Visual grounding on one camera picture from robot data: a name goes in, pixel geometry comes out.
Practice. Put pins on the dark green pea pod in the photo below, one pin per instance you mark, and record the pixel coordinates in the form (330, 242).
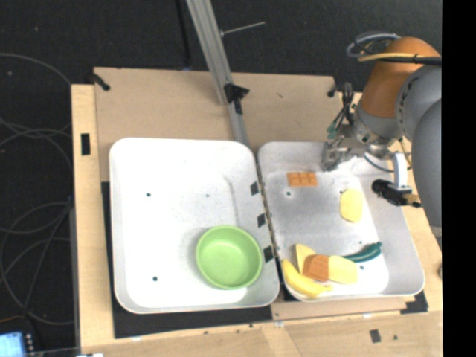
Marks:
(366, 253)

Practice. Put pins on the yellow wedge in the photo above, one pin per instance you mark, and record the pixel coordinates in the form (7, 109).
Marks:
(302, 254)

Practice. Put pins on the yellow banana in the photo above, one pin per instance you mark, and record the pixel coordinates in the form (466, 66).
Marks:
(299, 283)

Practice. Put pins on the orange bread slice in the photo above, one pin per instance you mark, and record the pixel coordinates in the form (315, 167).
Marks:
(316, 268)

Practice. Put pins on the brown cardboard board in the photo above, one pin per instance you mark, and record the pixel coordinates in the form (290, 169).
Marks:
(167, 106)

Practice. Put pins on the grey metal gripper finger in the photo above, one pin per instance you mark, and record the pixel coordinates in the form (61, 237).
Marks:
(325, 161)
(336, 160)

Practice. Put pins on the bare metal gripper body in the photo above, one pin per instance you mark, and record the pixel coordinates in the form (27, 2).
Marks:
(357, 143)

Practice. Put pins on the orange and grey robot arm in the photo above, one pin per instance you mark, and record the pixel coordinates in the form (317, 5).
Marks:
(386, 84)

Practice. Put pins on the yellow oval potato slice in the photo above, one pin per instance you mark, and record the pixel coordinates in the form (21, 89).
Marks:
(352, 205)

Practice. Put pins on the orange square biscuit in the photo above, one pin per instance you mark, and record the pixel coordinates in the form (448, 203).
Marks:
(302, 179)

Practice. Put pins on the white plastic tray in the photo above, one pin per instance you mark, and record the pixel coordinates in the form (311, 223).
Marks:
(171, 199)
(316, 214)

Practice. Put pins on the black cylinder on white bracket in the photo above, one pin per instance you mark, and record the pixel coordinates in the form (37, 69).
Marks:
(392, 192)

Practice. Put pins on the pale yellow block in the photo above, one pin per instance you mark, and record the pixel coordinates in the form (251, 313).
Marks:
(343, 270)

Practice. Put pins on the green bowl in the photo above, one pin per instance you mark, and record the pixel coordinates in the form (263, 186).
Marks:
(228, 257)

